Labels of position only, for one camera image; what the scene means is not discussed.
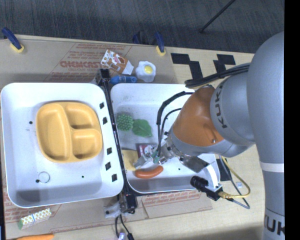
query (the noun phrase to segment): white basin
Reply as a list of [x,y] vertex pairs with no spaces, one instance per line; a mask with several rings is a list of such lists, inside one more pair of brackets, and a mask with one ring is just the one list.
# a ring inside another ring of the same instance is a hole
[[[122,149],[136,150],[136,144],[158,144],[157,131],[157,113],[162,103],[173,95],[180,92],[193,92],[185,87],[184,84],[162,84],[162,83],[120,83],[111,89],[111,101],[115,116],[119,114],[128,114],[133,119],[145,119],[149,122],[152,129],[152,137],[141,137],[132,133],[132,131],[118,131],[120,146]],[[182,108],[189,95],[181,96],[172,101],[162,113],[161,124],[166,114],[174,109]],[[164,124],[164,131],[168,132],[179,111],[169,115]],[[220,179],[220,172],[216,162],[215,154],[201,154],[199,158],[212,165],[216,176]],[[145,167],[153,166],[149,162]],[[195,173],[185,167],[175,157],[163,164],[163,172],[154,178],[137,178],[133,171],[128,170],[126,177],[133,190],[141,194],[151,194],[160,192],[173,192],[194,190],[190,184],[193,176],[199,176],[207,179],[205,170]]]
[[[81,102],[96,112],[103,138],[97,156],[68,163],[43,156],[36,115],[41,106],[55,101]],[[108,106],[100,87],[91,83],[11,83],[1,91],[1,113],[7,193],[16,206],[113,197],[123,189]]]

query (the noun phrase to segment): gray robot arm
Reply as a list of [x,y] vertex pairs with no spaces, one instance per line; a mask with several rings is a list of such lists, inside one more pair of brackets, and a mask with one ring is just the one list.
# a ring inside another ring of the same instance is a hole
[[233,157],[255,143],[265,186],[263,240],[285,239],[284,32],[255,53],[248,72],[223,81],[210,103],[214,126]]
[[168,133],[161,161],[179,157],[185,166],[198,172],[206,166],[197,157],[200,154],[229,158],[254,144],[265,186],[262,239],[282,240],[285,239],[284,32],[271,37],[257,50],[248,72],[226,78],[216,89],[205,86],[191,95]]

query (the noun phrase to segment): dark fabric surface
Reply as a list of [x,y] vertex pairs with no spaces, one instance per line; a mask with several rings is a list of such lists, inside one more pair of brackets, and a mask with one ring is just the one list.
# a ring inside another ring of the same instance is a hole
[[144,31],[151,43],[160,31],[165,46],[255,53],[284,30],[285,0],[236,0],[199,33],[229,1],[0,0],[0,38],[7,27],[22,35],[132,43]]

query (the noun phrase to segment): black connector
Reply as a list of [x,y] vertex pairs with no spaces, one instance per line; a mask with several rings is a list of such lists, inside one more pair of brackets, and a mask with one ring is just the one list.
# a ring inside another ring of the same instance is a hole
[[127,206],[127,211],[133,211],[138,207],[137,204],[137,198],[133,194],[126,194],[125,195],[125,200],[126,200],[126,206]]
[[206,193],[206,196],[214,201],[217,201],[220,198],[218,193],[223,190],[222,187],[219,188],[216,192],[213,192],[210,189],[207,189],[206,186],[209,185],[208,181],[199,176],[193,176],[191,178],[190,184],[197,190]]
[[135,240],[131,233],[128,233],[126,236],[128,237],[128,240]]
[[101,77],[103,79],[109,80],[110,79],[110,72],[107,68],[100,68]]

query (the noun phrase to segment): yellow cable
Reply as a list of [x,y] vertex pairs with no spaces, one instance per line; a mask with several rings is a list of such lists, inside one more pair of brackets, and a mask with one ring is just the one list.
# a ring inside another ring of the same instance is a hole
[[248,184],[229,166],[227,160],[221,156],[222,161],[225,163],[225,165],[229,168],[229,170],[245,185],[245,187],[248,189],[248,192],[246,194],[228,194],[226,192],[220,191],[218,195],[223,199],[230,199],[230,198],[246,198],[250,195],[250,187]]

